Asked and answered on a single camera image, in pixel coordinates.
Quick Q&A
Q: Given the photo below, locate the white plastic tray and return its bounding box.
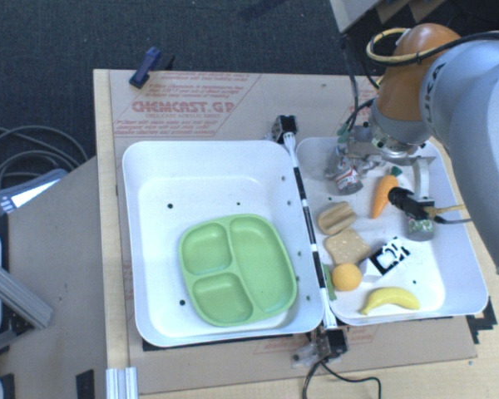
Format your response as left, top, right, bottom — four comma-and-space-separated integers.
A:
294, 135, 490, 327
121, 139, 326, 347

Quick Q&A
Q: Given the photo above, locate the green divided plate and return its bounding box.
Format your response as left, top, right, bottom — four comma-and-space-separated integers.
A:
177, 213, 299, 328

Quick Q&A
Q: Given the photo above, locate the beige bread bun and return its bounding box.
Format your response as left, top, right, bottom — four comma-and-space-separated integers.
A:
317, 200, 357, 236

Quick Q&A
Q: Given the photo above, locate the tan square biscuit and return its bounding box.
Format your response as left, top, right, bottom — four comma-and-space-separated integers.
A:
324, 227, 373, 266

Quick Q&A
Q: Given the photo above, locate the orange ball fruit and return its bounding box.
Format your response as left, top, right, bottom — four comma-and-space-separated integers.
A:
331, 263, 363, 293

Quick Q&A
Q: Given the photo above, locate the small can green label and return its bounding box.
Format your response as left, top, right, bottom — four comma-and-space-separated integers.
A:
407, 216, 436, 242

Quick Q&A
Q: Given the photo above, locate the brown cardboard board red print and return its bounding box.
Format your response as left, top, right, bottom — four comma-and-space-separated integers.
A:
107, 69, 479, 394

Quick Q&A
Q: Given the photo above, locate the black and white carton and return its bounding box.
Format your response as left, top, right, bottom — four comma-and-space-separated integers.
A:
363, 236, 413, 284

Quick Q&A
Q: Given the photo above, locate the yellow banana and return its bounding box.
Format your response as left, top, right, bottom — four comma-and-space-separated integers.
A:
360, 287, 422, 317

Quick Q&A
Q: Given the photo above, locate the orange carrot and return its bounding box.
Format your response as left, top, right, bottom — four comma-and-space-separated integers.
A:
371, 166, 402, 219

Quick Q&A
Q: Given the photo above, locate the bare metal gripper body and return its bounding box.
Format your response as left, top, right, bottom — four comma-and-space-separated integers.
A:
343, 125, 421, 168

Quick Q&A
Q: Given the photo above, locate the thin black and white rod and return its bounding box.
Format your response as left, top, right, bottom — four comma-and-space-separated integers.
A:
283, 131, 338, 330

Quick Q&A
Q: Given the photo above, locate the black cylinder on white bracket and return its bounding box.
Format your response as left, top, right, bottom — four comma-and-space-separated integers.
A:
387, 155, 437, 222

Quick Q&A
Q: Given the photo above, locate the flat green leaf piece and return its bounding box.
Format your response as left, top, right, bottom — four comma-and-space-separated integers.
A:
322, 264, 338, 301

